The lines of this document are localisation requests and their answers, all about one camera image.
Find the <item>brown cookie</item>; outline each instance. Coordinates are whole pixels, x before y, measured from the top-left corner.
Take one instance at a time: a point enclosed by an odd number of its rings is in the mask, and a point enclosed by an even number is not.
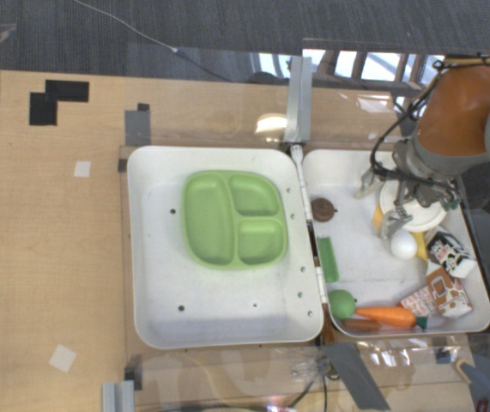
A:
[[[312,213],[316,221],[328,221],[334,216],[335,212],[334,206],[326,198],[316,198],[312,201]]]

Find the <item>gray carpet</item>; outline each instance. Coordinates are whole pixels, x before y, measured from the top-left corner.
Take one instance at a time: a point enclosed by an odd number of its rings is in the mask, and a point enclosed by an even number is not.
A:
[[[175,46],[287,54],[300,54],[304,45],[490,52],[490,0],[82,1]],[[1,23],[17,24],[0,48],[4,69],[132,75],[129,47],[148,43],[69,0],[0,0]]]

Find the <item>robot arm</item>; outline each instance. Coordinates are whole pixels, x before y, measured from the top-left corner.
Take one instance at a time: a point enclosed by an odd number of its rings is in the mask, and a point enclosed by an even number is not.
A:
[[[387,179],[399,182],[396,207],[384,216],[383,238],[412,219],[403,207],[408,201],[416,200],[426,208],[436,202],[446,209],[456,207],[461,197],[452,180],[490,161],[490,67],[479,65],[487,61],[475,58],[441,63],[438,76],[372,151],[371,169],[361,178],[363,184],[355,196],[363,197]],[[428,95],[415,133],[394,147],[396,168],[382,167],[376,161],[379,144],[404,118],[421,108]]]

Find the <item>sink basin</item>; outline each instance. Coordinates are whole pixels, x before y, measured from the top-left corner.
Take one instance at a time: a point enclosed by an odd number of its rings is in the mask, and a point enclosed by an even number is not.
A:
[[[255,173],[191,175],[182,193],[185,246],[200,264],[221,270],[266,266],[287,250],[279,192]]]
[[[143,147],[128,161],[136,331],[155,348],[305,342],[323,309],[293,161]]]

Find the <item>white egg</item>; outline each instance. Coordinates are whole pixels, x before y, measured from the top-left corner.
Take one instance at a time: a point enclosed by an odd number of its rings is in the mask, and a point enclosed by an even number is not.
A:
[[[399,259],[407,260],[414,258],[418,251],[416,239],[406,230],[399,229],[390,241],[391,254]]]

